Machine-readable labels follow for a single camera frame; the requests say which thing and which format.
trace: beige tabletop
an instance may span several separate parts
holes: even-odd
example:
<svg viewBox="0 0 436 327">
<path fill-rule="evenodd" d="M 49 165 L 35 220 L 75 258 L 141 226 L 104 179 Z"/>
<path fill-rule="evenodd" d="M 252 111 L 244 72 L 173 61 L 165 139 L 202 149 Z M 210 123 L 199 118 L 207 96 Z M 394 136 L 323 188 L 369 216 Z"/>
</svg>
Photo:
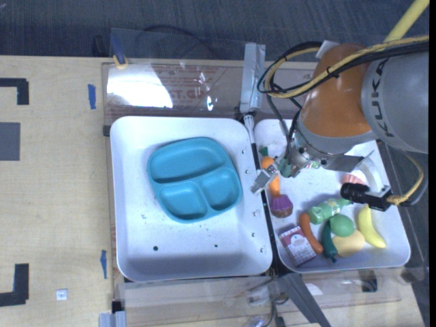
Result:
<svg viewBox="0 0 436 327">
<path fill-rule="evenodd" d="M 98 326 L 99 314 L 111 310 L 107 138 L 102 133 L 102 63 L 107 61 L 0 57 L 0 77 L 26 78 L 30 99 L 18 106 L 16 89 L 0 87 L 0 122 L 20 123 L 20 161 L 0 161 L 0 293 L 13 290 L 14 265 L 29 264 L 29 299 L 25 305 L 0 307 L 0 326 Z M 97 94 L 95 109 L 89 84 Z M 394 288 L 395 294 L 379 301 L 333 307 L 321 299 L 320 306 L 332 326 L 423 326 L 411 286 L 398 281 Z M 67 290 L 67 299 L 58 300 L 58 290 Z M 286 326 L 316 326 L 290 302 L 279 311 Z M 187 325 L 242 326 L 246 321 Z M 146 324 L 132 320 L 130 325 Z"/>
</svg>

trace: dark floor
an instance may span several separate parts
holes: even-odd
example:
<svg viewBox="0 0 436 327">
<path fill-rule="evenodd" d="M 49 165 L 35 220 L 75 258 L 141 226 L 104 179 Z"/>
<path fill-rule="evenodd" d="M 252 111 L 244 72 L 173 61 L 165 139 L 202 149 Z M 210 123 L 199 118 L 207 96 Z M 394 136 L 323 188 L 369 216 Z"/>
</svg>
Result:
<svg viewBox="0 0 436 327">
<path fill-rule="evenodd" d="M 0 55 L 92 57 L 93 38 L 110 45 L 111 28 L 266 44 L 267 59 L 309 40 L 382 42 L 414 0 L 0 0 Z M 406 36 L 429 33 L 429 9 Z M 389 150 L 391 184 L 405 191 L 416 171 Z M 416 158 L 428 172 L 428 155 Z M 402 209 L 412 246 L 414 289 L 429 326 L 429 198 Z"/>
</svg>

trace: small box with label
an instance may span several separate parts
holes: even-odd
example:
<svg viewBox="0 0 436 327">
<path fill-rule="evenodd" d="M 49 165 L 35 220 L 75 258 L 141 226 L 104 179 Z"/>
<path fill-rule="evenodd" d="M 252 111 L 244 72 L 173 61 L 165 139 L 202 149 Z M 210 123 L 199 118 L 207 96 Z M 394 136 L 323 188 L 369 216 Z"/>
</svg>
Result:
<svg viewBox="0 0 436 327">
<path fill-rule="evenodd" d="M 295 266 L 316 257 L 316 253 L 299 226 L 282 233 L 279 238 Z"/>
</svg>

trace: green ball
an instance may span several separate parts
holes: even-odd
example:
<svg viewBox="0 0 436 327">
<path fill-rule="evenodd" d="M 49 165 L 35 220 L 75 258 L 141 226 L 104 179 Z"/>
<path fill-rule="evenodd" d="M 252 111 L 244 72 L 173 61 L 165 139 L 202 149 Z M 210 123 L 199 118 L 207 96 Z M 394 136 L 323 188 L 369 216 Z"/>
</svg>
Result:
<svg viewBox="0 0 436 327">
<path fill-rule="evenodd" d="M 330 227 L 332 233 L 340 237 L 350 236 L 354 232 L 352 219 L 340 213 L 330 218 Z"/>
</svg>

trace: gray square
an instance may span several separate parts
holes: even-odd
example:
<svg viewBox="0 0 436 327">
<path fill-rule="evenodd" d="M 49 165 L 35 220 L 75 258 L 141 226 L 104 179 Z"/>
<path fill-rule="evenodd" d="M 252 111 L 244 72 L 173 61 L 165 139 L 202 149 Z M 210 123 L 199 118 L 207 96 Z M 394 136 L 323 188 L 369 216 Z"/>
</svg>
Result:
<svg viewBox="0 0 436 327">
<path fill-rule="evenodd" d="M 20 160 L 20 123 L 0 123 L 0 161 Z"/>
</svg>

